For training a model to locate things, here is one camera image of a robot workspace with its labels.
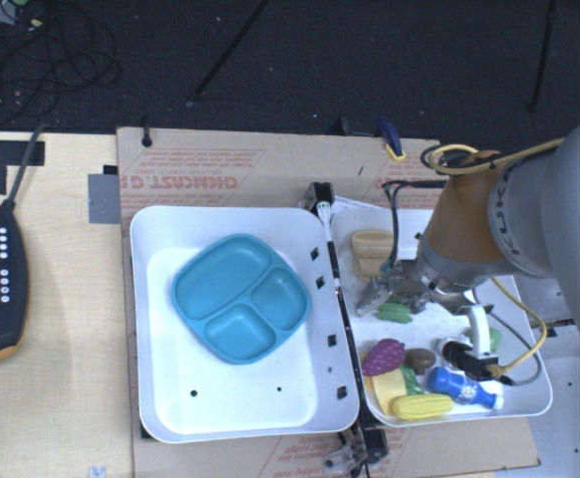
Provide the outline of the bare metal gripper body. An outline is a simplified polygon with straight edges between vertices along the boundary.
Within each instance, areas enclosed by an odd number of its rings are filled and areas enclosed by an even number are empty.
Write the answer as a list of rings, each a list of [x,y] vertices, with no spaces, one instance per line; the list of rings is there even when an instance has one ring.
[[[382,267],[382,282],[398,302],[401,294],[425,295],[428,305],[439,305],[452,315],[464,315],[473,306],[472,288],[454,284],[435,270],[421,276],[418,265],[415,260],[401,260]]]

